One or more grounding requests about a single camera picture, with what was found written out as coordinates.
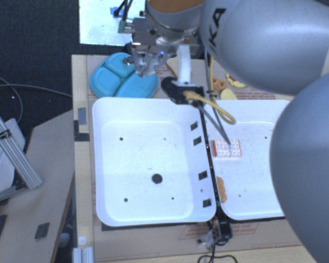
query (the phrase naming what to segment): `cardboard surface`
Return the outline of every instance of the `cardboard surface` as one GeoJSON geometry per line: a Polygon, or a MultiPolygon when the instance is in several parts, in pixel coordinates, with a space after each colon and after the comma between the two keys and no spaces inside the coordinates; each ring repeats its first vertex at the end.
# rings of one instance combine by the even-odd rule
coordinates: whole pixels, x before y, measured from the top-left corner
{"type": "Polygon", "coordinates": [[[33,130],[26,156],[43,184],[0,206],[0,215],[7,215],[0,263],[54,262],[72,194],[73,143],[72,111],[33,130]],[[47,223],[46,236],[35,239],[38,226],[47,223]]]}
{"type": "MultiPolygon", "coordinates": [[[[90,77],[105,58],[105,56],[86,56],[87,75],[85,75],[85,77],[90,77]]],[[[217,63],[214,64],[214,71],[215,77],[224,79],[225,71],[217,63]]],[[[157,74],[161,79],[172,75],[171,71],[165,66],[160,67],[157,70],[157,74]]],[[[205,67],[202,60],[192,61],[192,82],[206,87],[205,67]]],[[[244,94],[244,96],[246,94],[249,99],[255,96],[255,93],[263,93],[258,90],[252,90],[249,87],[243,89],[230,88],[235,94],[237,92],[244,94]]],[[[87,97],[87,101],[85,101],[84,104],[89,109],[88,125],[92,125],[91,110],[97,97],[89,88],[87,97]]],[[[154,97],[165,98],[166,96],[162,90],[158,90],[154,97]]],[[[266,98],[276,99],[281,97],[268,94],[266,98]]],[[[205,248],[201,249],[197,247],[196,239],[198,236],[208,231],[206,223],[162,227],[137,227],[130,229],[123,228],[120,230],[103,231],[103,226],[95,211],[95,172],[92,128],[90,128],[89,131],[94,236],[90,243],[92,242],[94,246],[95,262],[205,253],[205,248]]],[[[226,246],[217,248],[217,251],[301,245],[299,239],[285,219],[236,223],[232,224],[232,230],[234,233],[233,238],[226,246]]],[[[78,232],[79,237],[83,236],[83,231],[82,229],[78,232]]]]}
{"type": "MultiPolygon", "coordinates": [[[[303,246],[285,248],[267,248],[230,251],[228,253],[216,253],[217,256],[233,255],[239,263],[316,263],[303,246]]],[[[147,259],[134,259],[126,261],[114,261],[117,263],[194,263],[199,258],[198,254],[168,256],[147,259]]],[[[207,263],[209,258],[201,260],[207,263]]],[[[233,263],[232,259],[217,259],[221,263],[233,263]]]]}

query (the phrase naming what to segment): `black hole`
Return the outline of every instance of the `black hole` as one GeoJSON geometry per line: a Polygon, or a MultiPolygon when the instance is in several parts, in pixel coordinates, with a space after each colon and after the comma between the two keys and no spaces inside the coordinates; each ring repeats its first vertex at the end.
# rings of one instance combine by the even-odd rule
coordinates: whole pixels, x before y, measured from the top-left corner
{"type": "Polygon", "coordinates": [[[152,180],[155,184],[159,184],[162,182],[162,176],[160,174],[156,173],[152,176],[152,180]]]}

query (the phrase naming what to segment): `white tray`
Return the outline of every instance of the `white tray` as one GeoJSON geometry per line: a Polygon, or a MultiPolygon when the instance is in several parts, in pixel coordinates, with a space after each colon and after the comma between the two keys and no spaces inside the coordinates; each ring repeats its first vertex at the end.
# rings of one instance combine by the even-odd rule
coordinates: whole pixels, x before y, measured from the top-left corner
{"type": "MultiPolygon", "coordinates": [[[[218,100],[217,103],[236,118],[235,125],[224,123],[224,128],[230,140],[239,140],[242,153],[240,158],[213,157],[215,174],[223,179],[226,190],[224,213],[235,220],[284,216],[270,175],[269,145],[275,123],[289,102],[218,100]]],[[[205,108],[213,116],[212,108],[205,108]]],[[[210,122],[207,133],[210,141],[222,139],[210,122]]]]}
{"type": "Polygon", "coordinates": [[[166,99],[101,98],[93,106],[93,128],[103,223],[203,222],[215,215],[198,110],[166,99]]]}

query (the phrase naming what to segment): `black clip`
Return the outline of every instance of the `black clip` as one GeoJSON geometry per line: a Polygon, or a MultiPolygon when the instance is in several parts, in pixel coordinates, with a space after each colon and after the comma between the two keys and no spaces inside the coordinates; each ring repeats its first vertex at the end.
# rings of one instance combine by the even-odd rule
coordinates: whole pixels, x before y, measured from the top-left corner
{"type": "Polygon", "coordinates": [[[12,134],[11,134],[11,131],[9,129],[7,130],[4,130],[3,132],[0,133],[0,139],[5,139],[5,138],[8,138],[10,137],[12,134]]]}
{"type": "Polygon", "coordinates": [[[206,93],[208,95],[214,96],[215,98],[217,97],[217,93],[215,92],[215,90],[207,90],[206,93]]]}
{"type": "Polygon", "coordinates": [[[174,77],[166,77],[161,82],[161,87],[163,91],[168,95],[168,97],[176,104],[188,104],[188,101],[185,99],[185,96],[183,95],[183,91],[190,90],[193,92],[196,92],[197,94],[200,94],[203,96],[203,88],[202,87],[196,87],[196,86],[177,86],[173,83],[173,81],[176,81],[174,77]]]}

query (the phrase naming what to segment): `yellow food item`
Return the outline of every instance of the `yellow food item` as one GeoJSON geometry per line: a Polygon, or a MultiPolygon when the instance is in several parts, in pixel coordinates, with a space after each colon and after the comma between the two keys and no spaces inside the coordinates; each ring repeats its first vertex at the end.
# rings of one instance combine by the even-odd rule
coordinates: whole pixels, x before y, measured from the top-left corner
{"type": "Polygon", "coordinates": [[[231,89],[224,89],[220,94],[220,99],[237,99],[231,89]]]}
{"type": "Polygon", "coordinates": [[[173,76],[177,78],[178,75],[178,58],[171,58],[167,60],[166,66],[172,72],[173,76]]]}
{"type": "Polygon", "coordinates": [[[222,203],[225,203],[227,200],[226,194],[225,194],[225,187],[224,187],[224,181],[222,178],[217,178],[217,185],[218,185],[218,191],[220,195],[220,201],[222,203]]]}
{"type": "Polygon", "coordinates": [[[213,77],[213,88],[220,92],[226,88],[226,82],[213,77]]]}
{"type": "Polygon", "coordinates": [[[228,81],[229,84],[231,84],[232,86],[234,87],[237,87],[237,88],[244,88],[246,87],[245,84],[243,83],[240,83],[239,81],[235,80],[233,77],[231,77],[228,73],[225,74],[225,78],[226,80],[228,81]]]}

